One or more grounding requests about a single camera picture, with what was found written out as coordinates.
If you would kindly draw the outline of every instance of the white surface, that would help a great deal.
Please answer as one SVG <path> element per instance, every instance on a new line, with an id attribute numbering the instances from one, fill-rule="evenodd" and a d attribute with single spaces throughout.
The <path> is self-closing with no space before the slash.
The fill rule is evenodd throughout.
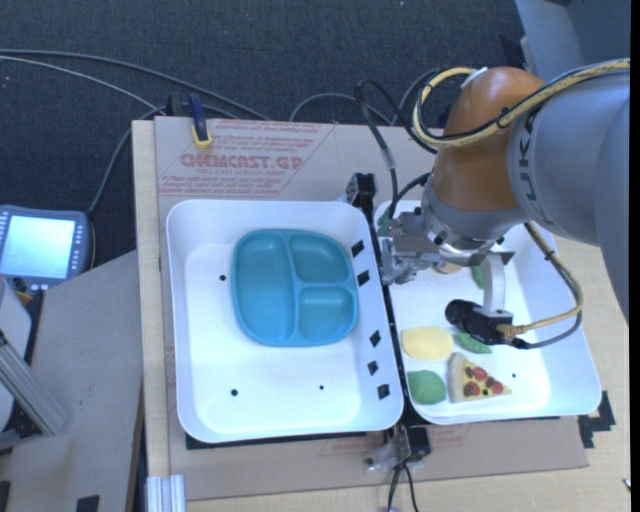
<path id="1" fill-rule="evenodd" d="M 417 202 L 400 203 L 398 212 L 412 211 Z M 384 211 L 382 205 L 378 212 Z M 573 307 L 571 295 L 550 263 L 544 261 L 525 229 L 512 228 L 497 250 L 514 251 L 505 267 L 505 309 L 514 315 L 514 324 L 528 324 L 563 313 Z M 470 269 L 454 274 L 433 270 L 419 272 L 416 279 L 390 287 L 398 328 L 442 327 L 458 332 L 445 319 L 444 310 L 453 299 L 482 304 L 483 291 L 474 282 Z M 573 319 L 522 335 L 529 342 L 542 341 L 564 332 Z M 555 415 L 586 414 L 601 399 L 601 389 L 582 329 L 570 337 L 541 349 L 517 350 L 494 346 L 491 354 L 470 353 L 457 344 L 470 361 L 512 390 L 509 395 L 464 403 L 452 403 L 448 397 L 434 405 L 413 401 L 416 411 L 426 420 L 442 425 L 476 421 Z M 405 371 L 432 370 L 447 381 L 447 359 L 421 361 L 403 351 Z"/>
<path id="2" fill-rule="evenodd" d="M 24 356 L 31 332 L 31 317 L 4 279 L 0 279 L 0 329 L 16 352 Z M 13 395 L 0 384 L 0 430 L 11 417 L 13 403 Z"/>
<path id="3" fill-rule="evenodd" d="M 352 259 L 358 322 L 321 347 L 269 347 L 235 319 L 231 263 L 236 242 L 257 229 L 304 229 L 332 237 Z M 188 200 L 167 216 L 176 352 L 178 416 L 204 442 L 383 430 L 403 398 L 367 222 L 339 202 Z M 374 347 L 369 337 L 378 331 Z M 367 365 L 376 361 L 370 375 Z M 379 399 L 378 386 L 389 396 Z"/>

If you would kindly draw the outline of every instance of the metal bracket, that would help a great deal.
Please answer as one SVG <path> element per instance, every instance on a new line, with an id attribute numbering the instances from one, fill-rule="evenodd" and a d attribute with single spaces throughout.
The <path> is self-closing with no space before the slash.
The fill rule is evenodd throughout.
<path id="1" fill-rule="evenodd" d="M 67 420 L 67 413 L 35 379 L 31 367 L 22 359 L 0 331 L 0 382 L 13 395 L 22 410 L 46 436 L 56 435 Z"/>
<path id="2" fill-rule="evenodd" d="M 410 456 L 409 436 L 407 431 L 402 429 L 379 448 L 365 453 L 364 471 L 365 473 L 388 473 Z"/>
<path id="3" fill-rule="evenodd" d="M 482 306 L 489 311 L 504 309 L 505 280 L 503 258 L 497 253 L 487 253 L 480 263 L 484 284 L 484 302 Z"/>
<path id="4" fill-rule="evenodd" d="M 146 482 L 146 512 L 186 512 L 184 475 L 150 476 Z"/>

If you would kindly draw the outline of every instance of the table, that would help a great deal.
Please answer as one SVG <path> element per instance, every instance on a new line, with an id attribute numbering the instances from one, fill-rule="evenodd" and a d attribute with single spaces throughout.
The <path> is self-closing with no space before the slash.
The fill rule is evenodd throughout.
<path id="1" fill-rule="evenodd" d="M 171 464 L 153 122 L 134 122 L 133 147 L 148 470 L 150 476 L 168 477 Z M 479 511 L 630 510 L 630 492 L 623 483 L 631 471 L 628 326 L 618 310 L 599 250 L 565 240 L 557 240 L 557 245 L 585 291 L 584 330 L 616 425 L 611 432 L 595 435 L 596 447 L 588 450 L 587 468 L 417 483 L 416 499 L 423 510 L 462 511 L 470 506 Z M 388 486 L 367 486 L 193 501 L 188 503 L 188 509 L 380 510 L 386 504 L 387 493 Z M 411 508 L 405 483 L 396 492 L 394 505 L 401 510 Z"/>
<path id="2" fill-rule="evenodd" d="M 137 270 L 131 252 L 46 292 L 31 367 L 68 418 L 55 436 L 0 457 L 3 512 L 133 506 L 143 420 Z"/>

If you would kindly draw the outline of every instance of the cable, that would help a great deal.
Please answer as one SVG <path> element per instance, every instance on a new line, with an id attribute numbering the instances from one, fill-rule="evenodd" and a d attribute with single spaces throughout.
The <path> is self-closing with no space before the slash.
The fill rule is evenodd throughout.
<path id="1" fill-rule="evenodd" d="M 427 183 L 427 179 L 430 175 L 431 172 L 426 172 L 424 174 L 421 174 L 417 178 L 412 179 L 402 188 L 402 190 L 400 190 L 400 192 L 398 192 L 396 199 L 391 200 L 387 209 L 378 219 L 378 225 L 380 226 L 379 233 L 381 236 L 386 236 L 386 234 L 388 233 L 389 221 L 391 221 L 391 219 L 393 218 L 393 214 L 395 213 L 400 200 L 414 187 L 417 187 L 418 185 L 424 186 Z"/>
<path id="2" fill-rule="evenodd" d="M 402 99 L 400 100 L 400 103 L 398 103 L 398 110 L 402 111 L 402 107 L 404 107 L 405 102 L 407 101 L 407 99 L 409 99 L 409 96 L 411 95 L 413 90 L 418 86 L 418 84 L 420 84 L 420 82 L 422 82 L 427 77 L 433 78 L 438 72 L 440 72 L 440 70 L 441 68 L 439 67 L 431 68 L 429 71 L 425 71 L 418 78 L 416 78 L 411 83 L 411 85 L 407 88 L 405 93 L 402 95 Z M 398 122 L 398 114 L 395 114 L 391 119 L 391 126 L 395 126 L 397 122 Z"/>
<path id="3" fill-rule="evenodd" d="M 217 94 L 213 91 L 210 91 L 208 89 L 205 89 L 203 87 L 194 85 L 192 83 L 186 82 L 185 80 L 182 80 L 180 78 L 176 78 L 174 76 L 162 73 L 160 71 L 156 71 L 154 69 L 150 69 L 150 68 L 146 68 L 144 66 L 139 66 L 137 64 L 132 64 L 130 62 L 125 62 L 125 61 L 121 61 L 121 60 L 117 60 L 117 59 L 111 59 L 108 57 L 100 57 L 98 55 L 87 55 L 87 54 L 83 54 L 83 53 L 73 53 L 73 52 L 63 52 L 63 51 L 54 51 L 54 50 L 16 50 L 16 49 L 0 49 L 0 56 L 6 54 L 6 55 L 37 55 L 37 56 L 43 56 L 43 57 L 65 57 L 65 58 L 72 58 L 72 59 L 81 59 L 81 60 L 89 60 L 89 61 L 93 61 L 93 62 L 103 62 L 103 63 L 107 63 L 107 64 L 112 64 L 115 66 L 121 66 L 121 67 L 125 67 L 125 68 L 129 68 L 129 69 L 134 69 L 136 71 L 140 71 L 142 73 L 146 73 L 148 75 L 151 76 L 155 76 L 157 78 L 162 78 L 163 80 L 167 80 L 169 82 L 173 82 L 175 84 L 178 85 L 182 85 L 184 87 L 187 87 L 189 89 L 192 89 L 194 91 L 198 91 L 202 94 L 206 94 L 207 96 L 210 96 L 211 98 L 215 98 L 218 101 L 221 101 L 223 103 L 227 103 L 228 105 L 231 105 L 247 114 L 250 114 L 254 117 L 263 119 L 265 121 L 270 121 L 270 119 L 268 117 L 266 117 L 265 115 L 245 106 L 242 105 L 240 103 L 237 103 L 233 100 L 230 100 L 229 98 L 226 98 L 220 94 Z"/>
<path id="4" fill-rule="evenodd" d="M 393 468 L 393 477 L 391 479 L 391 484 L 389 485 L 389 496 L 387 497 L 387 512 L 391 512 L 393 510 L 393 496 L 396 492 L 396 488 L 398 487 L 398 482 L 400 480 L 400 474 L 404 471 L 407 474 L 407 480 L 409 482 L 409 492 L 411 494 L 411 504 L 413 505 L 414 512 L 418 511 L 418 503 L 416 501 L 416 493 L 413 488 L 413 478 L 411 478 L 411 472 L 409 471 L 409 466 L 407 466 L 407 461 L 403 461 L 398 464 L 395 468 Z"/>
<path id="5" fill-rule="evenodd" d="M 545 327 L 547 325 L 560 322 L 562 320 L 566 320 L 568 318 L 571 318 L 572 316 L 576 317 L 576 321 L 574 322 L 573 326 L 566 332 L 560 334 L 559 336 L 555 336 L 554 338 L 541 341 L 539 343 L 533 343 L 533 344 L 524 342 L 522 340 L 519 340 L 518 342 L 514 343 L 514 346 L 516 346 L 517 348 L 529 349 L 529 348 L 540 348 L 540 347 L 550 345 L 551 343 L 555 343 L 556 341 L 566 338 L 569 334 L 573 333 L 578 328 L 582 320 L 582 305 L 584 302 L 584 296 L 582 293 L 582 288 L 580 286 L 580 283 L 578 283 L 578 281 L 571 275 L 569 270 L 563 265 L 563 263 L 560 261 L 560 259 L 556 255 L 555 251 L 549 246 L 549 244 L 547 244 L 546 240 L 542 237 L 542 235 L 536 229 L 533 223 L 526 222 L 524 226 L 527 232 L 529 233 L 529 235 L 531 236 L 531 238 L 534 240 L 534 242 L 538 246 L 538 248 L 544 253 L 545 259 L 551 262 L 551 264 L 554 266 L 554 268 L 556 269 L 560 277 L 562 277 L 564 282 L 569 287 L 569 290 L 571 290 L 571 293 L 575 300 L 575 306 L 571 308 L 569 311 L 567 311 L 566 313 L 555 315 L 555 316 L 546 318 L 544 320 L 539 320 L 537 322 L 533 322 L 527 325 L 501 324 L 496 326 L 496 329 L 500 331 L 506 339 L 514 340 L 516 336 L 518 336 L 519 334 L 524 334 L 533 329 L 539 329 L 540 327 Z"/>
<path id="6" fill-rule="evenodd" d="M 342 94 L 339 92 L 325 92 L 325 93 L 315 94 L 313 96 L 309 96 L 305 100 L 302 100 L 300 103 L 298 103 L 298 105 L 296 105 L 296 107 L 291 112 L 291 115 L 289 116 L 289 122 L 292 122 L 295 119 L 295 117 L 298 115 L 298 112 L 300 112 L 300 110 L 303 107 L 305 107 L 306 105 L 308 105 L 313 101 L 317 101 L 325 98 L 340 98 L 347 101 L 352 101 L 354 104 L 357 104 L 356 99 L 353 96 L 349 96 L 348 94 Z M 391 125 L 391 121 L 387 117 L 385 117 L 385 115 L 382 114 L 379 110 L 376 110 L 371 107 L 370 109 L 371 109 L 371 112 L 373 112 L 377 117 L 380 118 L 380 120 L 384 121 L 388 125 Z"/>
<path id="7" fill-rule="evenodd" d="M 118 91 L 118 92 L 121 92 L 123 94 L 126 94 L 127 96 L 133 98 L 134 100 L 139 101 L 140 103 L 146 105 L 147 107 L 152 107 L 152 108 L 154 107 L 153 103 L 151 103 L 151 102 L 149 102 L 149 101 L 147 101 L 145 99 L 142 99 L 140 96 L 138 96 L 138 95 L 136 95 L 136 94 L 134 94 L 134 93 L 132 93 L 130 91 L 122 89 L 121 87 L 118 87 L 116 85 L 110 84 L 109 82 L 105 82 L 104 80 L 100 80 L 99 78 L 96 78 L 94 76 L 85 75 L 84 73 L 79 73 L 79 72 L 73 71 L 71 69 L 61 68 L 59 66 L 54 66 L 53 64 L 47 64 L 46 62 L 39 62 L 39 61 L 36 61 L 36 60 L 28 60 L 28 59 L 21 59 L 19 57 L 7 57 L 5 55 L 0 55 L 0 61 L 19 62 L 19 63 L 22 63 L 22 64 L 29 64 L 29 65 L 32 65 L 32 66 L 40 66 L 40 67 L 43 67 L 43 68 L 53 69 L 55 71 L 60 71 L 62 73 L 68 73 L 70 75 L 77 76 L 77 77 L 80 77 L 80 78 L 84 78 L 84 79 L 90 80 L 92 82 L 96 82 L 96 83 L 98 83 L 100 85 L 104 85 L 105 87 L 109 87 L 110 89 L 113 89 L 115 91 Z"/>
<path id="8" fill-rule="evenodd" d="M 475 71 L 473 68 L 452 68 L 438 74 L 423 88 L 420 97 L 416 101 L 416 105 L 413 109 L 413 129 L 415 130 L 417 137 L 426 145 L 432 148 L 466 146 L 468 144 L 478 142 L 479 140 L 482 140 L 486 137 L 489 137 L 490 135 L 497 133 L 500 130 L 507 128 L 518 116 L 541 105 L 544 101 L 548 100 L 552 96 L 564 91 L 565 89 L 577 83 L 603 74 L 622 71 L 630 68 L 630 59 L 618 59 L 595 64 L 592 66 L 585 66 L 583 68 L 570 71 L 558 77 L 554 81 L 544 85 L 536 92 L 517 103 L 514 107 L 507 109 L 500 116 L 490 120 L 482 126 L 475 128 L 474 130 L 438 136 L 431 133 L 424 126 L 424 122 L 421 119 L 421 110 L 429 94 L 433 91 L 435 86 L 437 86 L 447 78 L 459 74 L 469 75 Z"/>
<path id="9" fill-rule="evenodd" d="M 431 146 L 429 146 L 428 144 L 425 144 L 413 131 L 413 128 L 411 126 L 411 124 L 409 123 L 409 121 L 407 121 L 404 116 L 402 115 L 402 112 L 400 112 L 400 109 L 396 106 L 395 101 L 393 100 L 393 98 L 391 97 L 391 95 L 387 92 L 387 90 L 382 87 L 380 84 L 374 82 L 373 80 L 362 80 L 360 82 L 358 82 L 358 84 L 355 86 L 355 98 L 356 98 L 356 102 L 361 104 L 364 103 L 364 87 L 365 86 L 370 86 L 373 87 L 374 89 L 376 89 L 383 97 L 385 100 L 387 100 L 387 102 L 389 103 L 389 105 L 391 106 L 391 108 L 393 109 L 393 111 L 396 113 L 396 116 L 398 117 L 398 119 L 400 120 L 400 122 L 402 123 L 403 128 L 405 129 L 405 131 L 409 134 L 409 136 L 414 140 L 414 142 L 416 144 L 418 144 L 418 146 L 420 146 L 422 149 L 428 151 L 429 153 L 436 153 L 436 150 L 434 150 Z"/>
<path id="10" fill-rule="evenodd" d="M 396 173 L 395 160 L 393 158 L 393 153 L 391 152 L 391 149 L 389 148 L 389 146 L 387 146 L 387 143 L 384 140 L 384 137 L 382 136 L 382 134 L 380 133 L 380 130 L 378 130 L 378 127 L 375 125 L 375 123 L 373 122 L 373 119 L 371 118 L 369 104 L 364 99 L 362 84 L 363 84 L 362 82 L 359 83 L 355 88 L 356 103 L 360 106 L 360 109 L 362 110 L 362 114 L 367 123 L 367 126 L 369 127 L 369 130 L 371 130 L 373 137 L 375 138 L 376 142 L 378 143 L 378 146 L 380 147 L 380 151 L 382 152 L 382 157 L 387 163 L 387 168 L 389 169 L 389 174 L 391 176 L 391 200 L 392 200 L 392 204 L 396 204 L 398 202 L 398 175 Z M 393 216 L 393 213 L 394 213 L 394 210 L 390 210 L 391 217 Z"/>
<path id="11" fill-rule="evenodd" d="M 183 103 L 182 104 L 183 107 L 188 106 L 188 103 Z M 157 113 L 161 113 L 162 110 L 165 107 L 154 107 L 152 110 L 150 110 L 149 112 L 147 112 L 146 114 L 144 114 L 143 116 L 141 116 L 140 118 L 138 118 L 139 121 L 144 121 L 145 119 L 149 119 L 150 117 L 152 117 L 154 114 Z M 211 105 L 202 105 L 202 108 L 204 108 L 205 110 L 209 110 L 211 112 L 216 112 L 218 114 L 222 114 L 225 117 L 228 117 L 229 119 L 237 119 L 237 117 L 235 117 L 233 114 L 227 112 L 226 110 L 217 108 L 217 107 L 213 107 Z M 113 155 L 111 156 L 111 160 L 109 161 L 109 164 L 107 165 L 107 169 L 104 173 L 104 176 L 102 178 L 102 183 L 100 183 L 100 186 L 98 187 L 98 192 L 95 195 L 95 198 L 93 199 L 93 202 L 91 203 L 91 206 L 89 206 L 88 210 L 87 210 L 87 214 L 89 216 L 93 215 L 93 212 L 95 211 L 96 207 L 98 206 L 98 203 L 100 202 L 100 199 L 102 198 L 102 194 L 104 193 L 104 189 L 107 186 L 107 182 L 109 181 L 109 177 L 111 176 L 111 173 L 113 172 L 113 168 L 115 167 L 116 161 L 118 160 L 118 157 L 120 156 L 120 154 L 122 153 L 122 150 L 124 149 L 125 145 L 127 144 L 127 142 L 129 141 L 131 137 L 131 128 L 129 128 L 125 134 L 122 136 L 122 138 L 120 139 L 120 142 L 118 142 L 118 145 L 116 146 L 115 151 L 113 152 Z"/>

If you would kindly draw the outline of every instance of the gray carpet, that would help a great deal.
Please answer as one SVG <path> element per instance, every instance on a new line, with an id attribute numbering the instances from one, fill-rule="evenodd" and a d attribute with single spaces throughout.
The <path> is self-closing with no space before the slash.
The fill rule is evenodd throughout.
<path id="1" fill-rule="evenodd" d="M 274 120 L 305 98 L 352 95 L 371 79 L 397 101 L 436 66 L 518 65 L 523 35 L 512 0 L 113 0 L 0 5 L 0 47 L 96 55 L 215 91 Z M 0 50 L 0 56 L 9 56 Z M 189 87 L 87 59 L 12 55 L 94 76 L 153 105 Z M 434 94 L 436 124 L 455 98 Z M 385 115 L 392 111 L 371 92 Z M 215 98 L 241 118 L 255 115 Z M 149 107 L 60 71 L 0 57 L 0 204 L 86 210 L 131 120 Z M 350 102 L 324 98 L 296 120 L 363 123 Z M 131 154 L 122 152 L 93 215 L 97 263 L 135 248 Z"/>

